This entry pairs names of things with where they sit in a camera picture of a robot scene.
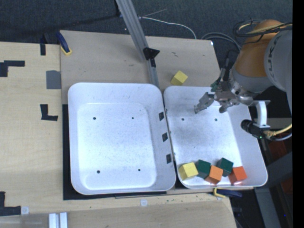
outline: cable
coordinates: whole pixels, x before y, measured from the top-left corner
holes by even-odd
[[[235,44],[235,46],[237,47],[238,51],[241,51],[241,46],[234,39],[232,39],[232,38],[230,38],[228,36],[227,37],[223,37],[223,36],[211,36],[210,35],[208,37],[203,36],[201,39],[205,39],[205,40],[208,40],[208,39],[223,39],[223,40],[227,40],[227,41]]]
[[[210,32],[210,33],[207,33],[206,35],[202,36],[201,39],[204,39],[205,37],[208,37],[208,36],[210,36],[210,35],[219,35],[219,36],[223,36],[223,37],[226,37],[226,38],[231,39],[231,40],[234,41],[233,38],[231,38],[230,36],[228,36],[228,35],[226,35],[226,34],[224,34],[224,33],[221,33],[221,32]]]
[[[178,26],[182,26],[188,30],[191,31],[191,33],[194,35],[194,38],[196,38],[196,35],[194,33],[194,31],[192,29],[190,29],[189,27],[185,26],[185,25],[181,25],[181,24],[177,24],[177,23],[170,23],[170,22],[166,22],[166,21],[162,21],[162,20],[159,20],[159,19],[153,19],[153,18],[149,18],[149,17],[139,17],[139,19],[150,19],[150,20],[154,20],[154,21],[157,21],[157,22],[161,22],[161,23],[165,23],[165,24],[168,24],[168,25],[178,25]]]
[[[282,130],[279,130],[279,131],[264,131],[264,134],[266,134],[267,137],[272,137],[272,136],[276,136],[280,133],[284,133],[286,132],[287,130],[291,129],[293,127],[293,124],[290,124],[289,126],[287,126],[286,128],[283,128]]]
[[[288,134],[287,136],[285,136],[283,138],[270,137],[268,139],[271,140],[271,141],[283,141],[283,140],[289,139],[292,136],[293,136],[293,133],[291,132],[290,134]]]
[[[248,37],[261,36],[261,35],[264,35],[264,34],[277,33],[279,31],[292,29],[292,23],[288,22],[288,23],[281,23],[281,24],[278,24],[278,25],[268,26],[268,27],[265,27],[265,28],[257,29],[257,30],[252,30],[252,31],[247,32],[247,33],[242,33],[241,32],[241,30],[244,29],[245,27],[255,25],[255,24],[259,24],[260,22],[262,22],[262,20],[260,20],[260,19],[251,19],[251,20],[247,20],[247,21],[237,23],[234,26],[233,33],[236,37],[248,38]]]
[[[156,11],[156,12],[153,12],[153,13],[149,13],[149,14],[143,15],[143,17],[148,17],[148,16],[151,16],[151,15],[153,15],[153,14],[163,12],[163,11],[165,11],[165,10],[167,10],[167,9],[163,9],[163,10],[159,10],[159,11]]]

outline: metal rod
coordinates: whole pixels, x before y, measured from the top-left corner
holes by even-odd
[[[116,0],[116,2],[123,16],[124,22],[129,30],[129,33],[132,37],[132,40],[135,44],[135,47],[139,53],[140,59],[146,60],[143,53],[143,49],[148,48],[149,46],[142,30],[142,26],[139,22],[138,16],[135,12],[132,0]],[[147,67],[150,82],[159,88],[156,68],[152,67],[150,59],[148,60]]]

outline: metal bracket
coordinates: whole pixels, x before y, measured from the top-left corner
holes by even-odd
[[[147,60],[150,60],[151,67],[156,67],[154,58],[159,54],[159,50],[145,47],[143,49],[144,56]]]
[[[52,213],[48,215],[49,228],[67,228],[67,213]]]
[[[269,128],[267,125],[267,108],[270,101],[254,101],[249,106],[255,106],[257,110],[257,122],[255,125],[259,128]]]

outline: black tape marking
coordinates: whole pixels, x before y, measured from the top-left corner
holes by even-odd
[[[5,207],[5,192],[0,192],[0,216],[20,215],[21,206]]]
[[[5,63],[0,63],[0,77],[8,76],[9,67]]]
[[[165,115],[164,115],[163,112],[159,113],[158,116],[160,117],[160,121],[161,121],[162,119],[164,119],[164,117],[165,117]]]
[[[5,60],[3,63],[0,63],[0,77],[7,77],[9,67],[24,67],[25,61],[12,61],[12,60]]]
[[[40,43],[41,44],[49,44],[50,43],[50,39],[49,39],[49,36],[48,36],[48,33],[44,33],[42,35],[42,37],[40,38]]]
[[[46,55],[46,45],[40,44],[40,55],[45,56]]]
[[[47,89],[61,89],[61,73],[55,70],[46,72]]]
[[[4,63],[7,66],[11,66],[11,67],[24,67],[25,66],[25,61],[9,61],[9,60],[4,60]]]
[[[167,133],[164,133],[164,134],[162,135],[162,141],[165,142],[167,139],[168,139],[168,134],[167,134]]]
[[[41,114],[42,120],[48,120],[48,121],[57,121],[58,120],[58,116],[49,116],[48,115],[48,105],[47,104],[42,104],[40,105],[40,109],[41,109]]]
[[[167,154],[166,155],[166,159],[167,159],[167,164],[169,164],[170,162],[172,162],[171,154]]]

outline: black tape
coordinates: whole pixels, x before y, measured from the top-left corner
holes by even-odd
[[[49,44],[50,43],[50,39],[49,39],[49,36],[48,36],[48,33],[44,33],[42,35],[42,37],[40,38],[40,43],[41,44]]]
[[[20,215],[21,206],[16,207],[5,207],[5,192],[0,192],[0,216],[9,216],[9,215]]]
[[[9,67],[24,67],[25,61],[16,61],[16,60],[5,60],[3,63],[0,63],[0,77],[7,77]]]
[[[167,159],[167,164],[169,164],[170,162],[172,162],[171,154],[167,154],[166,155],[166,159]]]
[[[165,142],[167,139],[168,139],[168,134],[167,134],[167,133],[164,133],[164,134],[162,135],[162,141]]]
[[[159,113],[158,116],[160,118],[160,121],[165,118],[165,115],[163,112]]]
[[[45,56],[46,55],[46,45],[40,44],[40,55]]]
[[[41,114],[42,120],[48,120],[48,121],[57,121],[58,120],[58,116],[49,116],[48,115],[48,105],[47,104],[42,104],[40,105],[40,109],[41,109]]]
[[[5,63],[0,63],[0,77],[7,77],[8,71],[8,66]]]
[[[25,61],[12,61],[12,60],[4,60],[4,63],[6,66],[11,66],[11,67],[24,67],[25,66]]]

